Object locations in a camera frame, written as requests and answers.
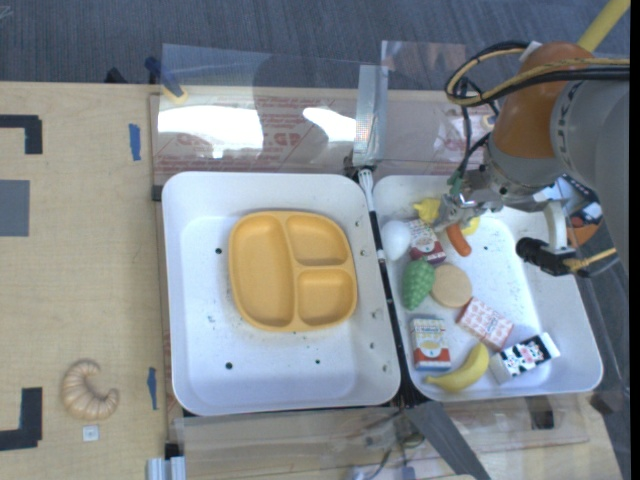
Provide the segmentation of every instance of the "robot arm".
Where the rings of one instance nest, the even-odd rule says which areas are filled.
[[[577,59],[592,58],[572,43],[548,43],[527,57],[520,72],[563,59],[572,59],[571,69],[580,69]],[[434,227],[464,226],[471,218],[504,206],[543,210],[547,203],[533,196],[563,174],[598,194],[628,273],[628,79],[551,81],[509,94],[487,138],[483,164],[465,171],[452,191],[443,195]],[[556,259],[564,258],[566,252],[558,251]]]

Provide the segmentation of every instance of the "dark gray floor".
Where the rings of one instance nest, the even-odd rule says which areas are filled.
[[[146,83],[163,44],[378,62],[383,40],[577,41],[608,0],[0,0],[0,80]],[[627,13],[597,52],[629,56]],[[609,237],[600,233],[593,247]],[[630,478],[628,278],[581,286],[606,365],[599,401]]]

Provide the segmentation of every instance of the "small box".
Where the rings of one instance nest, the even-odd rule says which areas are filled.
[[[447,254],[431,226],[421,219],[411,220],[408,225],[411,231],[409,256],[412,260],[424,258],[432,265],[437,265],[447,259]]]
[[[417,317],[410,322],[413,366],[416,370],[448,370],[451,356],[444,320]]]
[[[498,383],[503,384],[559,356],[560,351],[551,336],[543,332],[492,356],[489,369]]]
[[[499,352],[513,330],[513,322],[476,297],[471,297],[456,323],[490,349]]]

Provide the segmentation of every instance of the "orange plate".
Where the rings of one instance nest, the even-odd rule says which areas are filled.
[[[351,248],[331,219],[309,212],[246,215],[231,230],[229,274],[243,318],[268,331],[308,331],[351,316]]]

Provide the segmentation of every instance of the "yellow pole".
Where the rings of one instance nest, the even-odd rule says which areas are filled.
[[[631,0],[609,0],[582,34],[578,45],[590,52],[594,51],[630,6]]]

